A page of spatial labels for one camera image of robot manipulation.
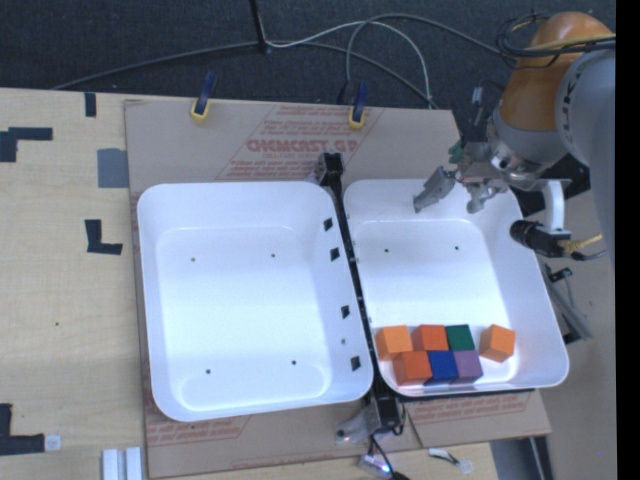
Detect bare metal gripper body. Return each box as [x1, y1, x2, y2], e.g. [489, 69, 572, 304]
[455, 140, 551, 193]

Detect white plastic tray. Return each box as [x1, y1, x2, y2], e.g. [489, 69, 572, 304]
[136, 180, 375, 423]
[342, 177, 571, 399]

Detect green cube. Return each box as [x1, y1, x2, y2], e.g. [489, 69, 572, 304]
[444, 323, 476, 353]

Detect orange cube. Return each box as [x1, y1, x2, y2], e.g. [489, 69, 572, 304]
[478, 323, 517, 364]
[392, 349, 433, 387]
[410, 323, 450, 353]
[374, 324, 414, 361]

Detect brown cardboard board red print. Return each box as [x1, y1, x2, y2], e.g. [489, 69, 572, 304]
[122, 98, 553, 480]

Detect purple cube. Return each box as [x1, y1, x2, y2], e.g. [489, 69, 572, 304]
[452, 349, 485, 384]

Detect blue cube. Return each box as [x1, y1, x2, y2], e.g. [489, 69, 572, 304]
[425, 350, 459, 385]

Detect black cylinder on white bracket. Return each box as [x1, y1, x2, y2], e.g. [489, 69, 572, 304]
[509, 180, 572, 259]

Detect black block with thin wires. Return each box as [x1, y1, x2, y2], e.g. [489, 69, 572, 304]
[372, 392, 405, 432]

